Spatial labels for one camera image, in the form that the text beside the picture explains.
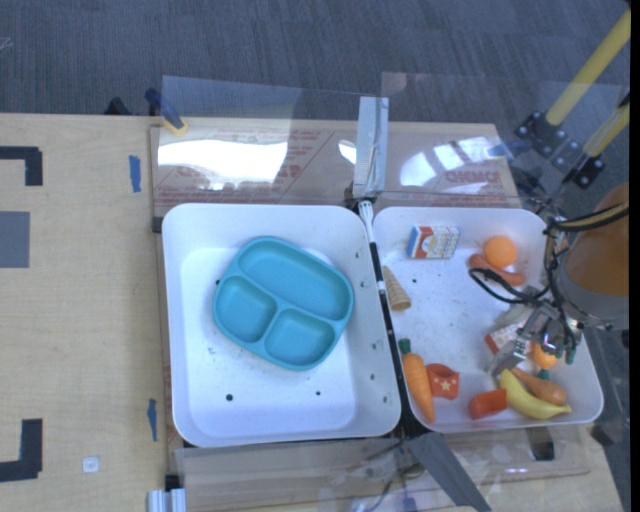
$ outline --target orange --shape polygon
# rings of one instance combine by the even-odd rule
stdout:
[[[518,257],[518,248],[506,236],[494,236],[484,244],[484,257],[497,268],[505,268],[513,264]]]

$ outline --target wooden table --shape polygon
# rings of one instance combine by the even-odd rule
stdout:
[[[149,173],[149,129],[158,125],[150,117],[0,114],[0,146],[43,155],[41,186],[25,186],[24,161],[0,160],[0,212],[29,212],[30,220],[28,268],[0,268],[0,464],[21,459],[23,420],[43,425],[41,471],[0,483],[0,510],[142,511],[146,493],[164,487]],[[140,162],[140,191],[130,157]],[[495,510],[514,502],[518,510],[622,510],[602,449],[586,427],[581,436],[590,471],[495,482],[483,494]],[[430,492],[440,493],[433,506],[448,505]]]

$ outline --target toy banana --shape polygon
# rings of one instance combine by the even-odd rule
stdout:
[[[520,384],[511,370],[502,370],[498,383],[501,388],[507,390],[509,405],[530,418],[547,420],[557,414],[571,412],[569,405],[554,405],[533,396]]]

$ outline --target dark floor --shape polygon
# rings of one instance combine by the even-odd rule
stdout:
[[[396,119],[491,122],[508,141],[626,9],[623,0],[0,0],[0,112],[102,114],[120,97],[146,114],[144,93],[164,76],[381,94],[407,73],[424,88],[408,109],[396,98]],[[626,44],[567,118],[572,137],[584,142],[629,84]],[[629,179],[629,130],[601,156],[605,171],[588,189],[562,191],[564,212],[591,211]],[[526,156],[514,166],[558,180]],[[615,332],[590,345],[607,399],[595,434],[631,510],[629,352]]]

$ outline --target blue plate compartment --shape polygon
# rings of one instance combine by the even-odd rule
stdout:
[[[335,268],[275,237],[260,237],[233,259],[213,298],[229,339],[291,370],[320,364],[353,310],[353,290]]]

